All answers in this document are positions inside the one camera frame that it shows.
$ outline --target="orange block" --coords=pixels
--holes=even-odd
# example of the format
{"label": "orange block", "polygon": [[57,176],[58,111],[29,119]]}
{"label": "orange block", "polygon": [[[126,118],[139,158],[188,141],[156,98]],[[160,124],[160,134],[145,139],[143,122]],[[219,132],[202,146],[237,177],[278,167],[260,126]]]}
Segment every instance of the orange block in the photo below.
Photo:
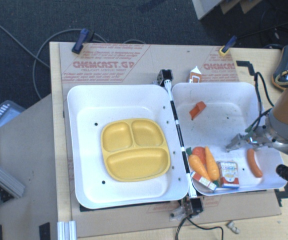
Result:
{"label": "orange block", "polygon": [[206,104],[203,101],[198,102],[195,107],[189,112],[192,120],[197,117],[206,108]]}

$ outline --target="yellow plate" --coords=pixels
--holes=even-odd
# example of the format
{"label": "yellow plate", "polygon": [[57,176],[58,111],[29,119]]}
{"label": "yellow plate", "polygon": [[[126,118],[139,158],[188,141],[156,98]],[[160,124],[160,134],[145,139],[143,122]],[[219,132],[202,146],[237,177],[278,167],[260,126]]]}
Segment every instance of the yellow plate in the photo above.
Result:
{"label": "yellow plate", "polygon": [[121,182],[159,177],[170,166],[164,133],[150,119],[135,118],[109,123],[101,133],[101,148],[109,175]]}

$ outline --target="toy carrot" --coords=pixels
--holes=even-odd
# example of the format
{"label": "toy carrot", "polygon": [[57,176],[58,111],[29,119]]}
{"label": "toy carrot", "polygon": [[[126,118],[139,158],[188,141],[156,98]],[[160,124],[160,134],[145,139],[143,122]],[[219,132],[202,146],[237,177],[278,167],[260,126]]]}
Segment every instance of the toy carrot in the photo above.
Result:
{"label": "toy carrot", "polygon": [[205,158],[205,148],[202,146],[196,146],[192,150],[192,155],[197,155],[199,159],[202,161],[203,165],[206,165]]}
{"label": "toy carrot", "polygon": [[199,175],[203,176],[204,178],[208,179],[209,181],[211,180],[207,170],[205,168],[205,166],[203,165],[203,163],[201,162],[201,160],[199,159],[199,157],[197,155],[190,155],[188,157],[188,163],[190,165],[190,167],[197,172]]}
{"label": "toy carrot", "polygon": [[207,173],[212,181],[219,179],[219,168],[218,165],[210,152],[208,146],[205,147],[205,158],[206,158],[206,168]]}

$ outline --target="orange toy food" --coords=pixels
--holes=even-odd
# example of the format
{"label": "orange toy food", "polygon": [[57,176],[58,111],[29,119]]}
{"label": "orange toy food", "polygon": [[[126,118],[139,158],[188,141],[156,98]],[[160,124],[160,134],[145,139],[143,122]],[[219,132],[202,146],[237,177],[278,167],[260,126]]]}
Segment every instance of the orange toy food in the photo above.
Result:
{"label": "orange toy food", "polygon": [[199,159],[199,157],[197,155],[190,155],[188,157],[188,163],[190,165],[190,167],[197,172],[199,175],[203,176],[204,178],[208,179],[209,181],[211,180],[207,170],[205,168],[205,166],[203,165],[203,163],[201,162],[201,160]]}
{"label": "orange toy food", "polygon": [[256,178],[260,178],[263,176],[263,173],[262,171],[260,170],[260,168],[258,167],[256,161],[255,161],[255,151],[254,149],[248,149],[247,150],[247,162],[248,162],[248,165],[250,167],[250,170],[252,171],[252,173],[254,174],[254,176]]}
{"label": "orange toy food", "polygon": [[203,165],[206,165],[206,158],[205,158],[205,148],[202,146],[196,146],[192,150],[192,155],[196,155],[202,161]]}
{"label": "orange toy food", "polygon": [[206,157],[206,168],[207,173],[212,181],[219,179],[219,168],[218,165],[210,152],[208,146],[205,147],[205,157]]}
{"label": "orange toy food", "polygon": [[192,120],[197,117],[206,108],[206,104],[202,101],[198,102],[195,107],[189,112]]}

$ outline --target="wooden table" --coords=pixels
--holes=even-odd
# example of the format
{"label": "wooden table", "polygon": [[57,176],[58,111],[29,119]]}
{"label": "wooden table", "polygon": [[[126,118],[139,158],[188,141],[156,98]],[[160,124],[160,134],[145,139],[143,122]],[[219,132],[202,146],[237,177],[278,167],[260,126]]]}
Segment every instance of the wooden table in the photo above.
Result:
{"label": "wooden table", "polygon": [[[52,99],[53,99],[53,120],[54,120],[54,140],[55,140],[55,160],[56,160],[56,181],[57,181],[57,208],[58,220],[69,222],[72,220],[70,189],[68,180],[68,162],[65,137],[65,123],[63,118],[63,93],[60,69],[60,50],[58,42],[50,43],[51,53],[51,77],[52,77]],[[250,48],[231,48],[233,61],[250,61],[255,71],[262,73],[268,93],[272,102],[276,102],[281,94],[281,90],[276,89],[270,77],[276,68],[281,52],[276,49],[250,49]],[[253,79],[245,68],[237,67],[236,71],[241,82],[253,85]],[[263,97],[264,108],[269,108],[269,104],[264,98],[263,87],[259,84],[260,92]],[[284,163],[288,166],[288,155],[282,154]],[[225,239],[277,239],[288,240],[288,199],[282,200],[281,215],[241,219],[234,221],[235,226],[240,230],[240,234],[234,234],[226,227],[227,221],[219,223],[203,224],[203,227],[222,226]],[[138,232],[119,233],[114,235],[101,235],[86,237],[83,239],[116,239],[116,240],[146,240],[174,239],[175,227],[145,230]],[[180,239],[220,239],[220,230],[201,230],[192,225],[184,226],[180,230]]]}

